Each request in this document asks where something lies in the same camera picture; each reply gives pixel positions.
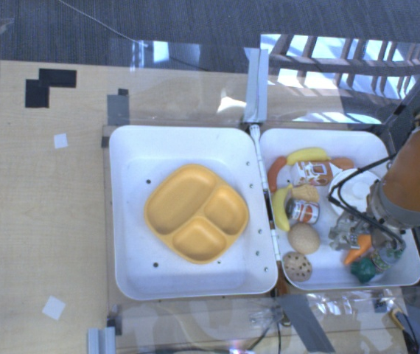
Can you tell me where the pale yellow toy pastry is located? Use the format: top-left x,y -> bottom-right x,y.
292,184 -> 321,204

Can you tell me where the yellow banana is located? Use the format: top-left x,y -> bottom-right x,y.
271,183 -> 294,233
286,146 -> 332,167

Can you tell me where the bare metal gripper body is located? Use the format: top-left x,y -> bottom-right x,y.
353,214 -> 395,252

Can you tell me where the red label can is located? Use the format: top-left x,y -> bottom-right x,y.
285,198 -> 321,223

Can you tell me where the yellow divided plate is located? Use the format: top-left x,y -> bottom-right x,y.
143,163 -> 251,266

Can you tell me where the white and orange carton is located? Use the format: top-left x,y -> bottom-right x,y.
290,160 -> 335,188

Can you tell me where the white plastic tray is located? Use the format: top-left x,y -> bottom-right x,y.
108,125 -> 279,302
259,128 -> 420,292

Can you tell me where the green broccoli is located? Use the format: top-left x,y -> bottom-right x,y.
349,258 -> 377,284

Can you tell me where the white bowl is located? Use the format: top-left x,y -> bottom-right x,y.
329,167 -> 381,218

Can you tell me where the orange red sausage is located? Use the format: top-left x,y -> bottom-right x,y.
267,156 -> 289,193

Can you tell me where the green label can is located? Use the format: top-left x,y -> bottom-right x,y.
371,244 -> 405,274

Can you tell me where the orange brown sausage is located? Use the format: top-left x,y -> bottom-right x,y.
329,156 -> 356,172

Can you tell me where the orange carrot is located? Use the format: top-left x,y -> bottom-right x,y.
343,233 -> 373,266

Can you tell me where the beige chocolate chip biscuit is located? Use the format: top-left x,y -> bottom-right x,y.
282,251 -> 313,283

